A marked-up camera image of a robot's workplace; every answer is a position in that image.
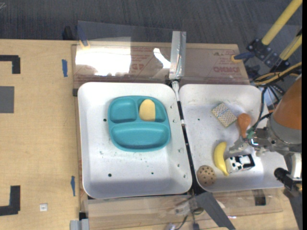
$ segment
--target light wood tabletop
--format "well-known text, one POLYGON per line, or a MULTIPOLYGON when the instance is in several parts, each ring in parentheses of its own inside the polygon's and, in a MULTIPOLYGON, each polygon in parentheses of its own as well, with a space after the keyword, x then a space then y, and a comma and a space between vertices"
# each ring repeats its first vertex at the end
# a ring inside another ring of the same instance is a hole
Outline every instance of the light wood tabletop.
MULTIPOLYGON (((14 87, 13 113, 0 113, 0 207, 10 205, 11 186, 20 186, 20 210, 18 214, 0 216, 1 230, 68 230, 70 221, 79 219, 80 181, 72 95, 75 44, 0 40, 0 55, 16 55, 21 60, 20 74, 12 74, 12 62, 0 61, 0 86, 14 87)), ((230 220, 238 230, 298 229, 282 189, 276 199, 276 212, 230 220)), ((198 223, 201 229, 226 229, 217 228, 211 219, 200 219, 198 223)), ((181 229, 192 229, 191 224, 188 221, 181 229)), ((165 227, 166 224, 160 224, 128 229, 165 227)))

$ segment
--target banana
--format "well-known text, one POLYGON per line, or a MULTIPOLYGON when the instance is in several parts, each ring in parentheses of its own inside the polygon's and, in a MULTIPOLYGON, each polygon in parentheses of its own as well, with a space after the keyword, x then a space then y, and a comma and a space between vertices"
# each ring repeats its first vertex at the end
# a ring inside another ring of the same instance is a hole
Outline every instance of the banana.
POLYGON ((229 175, 229 173, 227 172, 226 169, 226 164, 225 164, 225 160, 224 160, 224 152, 226 150, 226 146, 227 146, 227 142, 223 141, 221 143, 219 143, 215 149, 214 149, 214 164, 215 166, 220 169, 224 175, 229 175))

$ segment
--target yellow tube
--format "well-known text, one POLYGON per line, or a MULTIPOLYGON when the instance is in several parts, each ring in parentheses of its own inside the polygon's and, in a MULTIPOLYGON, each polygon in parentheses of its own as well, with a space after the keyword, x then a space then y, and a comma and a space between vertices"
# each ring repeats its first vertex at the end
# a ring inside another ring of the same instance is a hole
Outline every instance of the yellow tube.
POLYGON ((302 45, 303 34, 296 36, 294 40, 283 50, 279 55, 279 58, 282 60, 287 60, 298 47, 302 45))
POLYGON ((291 18, 291 16, 295 13, 295 11, 299 8, 299 6, 301 6, 302 3, 303 0, 292 0, 290 2, 288 7, 283 11, 283 13, 274 23, 274 25, 262 38, 261 42, 264 45, 270 44, 270 42, 275 38, 275 36, 279 33, 279 31, 283 28, 283 26, 287 23, 287 21, 291 18))

